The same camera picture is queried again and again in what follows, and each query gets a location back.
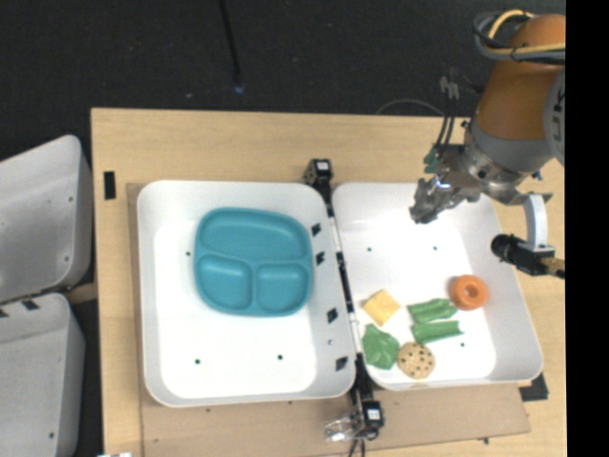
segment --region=teal plate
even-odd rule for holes
[[[305,228],[292,217],[258,209],[215,209],[197,228],[197,290],[211,307],[283,316],[311,295],[313,259]]]

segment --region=orange donut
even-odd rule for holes
[[[450,286],[450,299],[458,309],[476,309],[486,303],[488,289],[478,276],[464,274]]]

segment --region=cookie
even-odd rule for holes
[[[426,346],[407,342],[398,352],[398,366],[412,379],[425,379],[434,370],[436,358]]]

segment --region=green pepper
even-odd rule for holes
[[[421,345],[463,334],[459,329],[459,320],[416,324],[411,329],[415,340]]]
[[[376,328],[374,324],[366,325],[362,345],[365,361],[370,366],[391,369],[398,359],[400,342],[393,335]]]
[[[439,318],[450,318],[457,313],[457,307],[446,298],[435,298],[433,300],[409,305],[408,311],[414,321],[418,324],[431,322]]]

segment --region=wooden table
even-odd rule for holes
[[[128,185],[158,179],[295,182],[312,158],[332,161],[336,185],[415,182],[440,123],[427,117],[94,109],[91,144],[105,452],[130,451],[148,457],[215,455],[214,451],[221,455],[232,449],[232,455],[306,456],[340,454],[346,449],[323,443],[321,430],[315,427],[318,420],[337,416],[324,414],[336,407],[332,401],[294,402],[289,407],[245,405],[211,412],[208,408],[207,423],[200,422],[202,412],[192,414],[198,422],[193,428],[185,423],[190,410],[167,418],[165,409],[150,401],[141,388],[138,367]],[[455,141],[461,140],[456,135]],[[564,172],[552,161],[542,173],[543,183],[527,180],[521,190],[554,193],[547,204],[548,240],[563,258]],[[503,231],[526,236],[522,209],[496,205],[496,211]],[[426,456],[427,444],[436,444],[433,454],[437,456],[566,454],[564,282],[518,276],[540,339],[549,399],[516,402],[520,398],[516,385],[497,385],[486,392],[465,388],[458,393],[422,393],[406,400],[383,391],[383,404],[393,420],[382,437],[369,444],[369,454]],[[417,422],[409,417],[420,414],[421,420],[438,415],[432,407],[439,402],[449,405],[440,420]],[[496,411],[489,411],[485,402]],[[507,414],[501,413],[502,407]],[[514,408],[520,408],[522,415]],[[241,423],[239,418],[232,420],[240,427],[226,428],[230,411],[246,418]],[[285,428],[278,435],[273,427],[281,424]],[[207,450],[202,452],[197,439],[204,437]],[[478,440],[483,437],[491,437],[488,444]]]

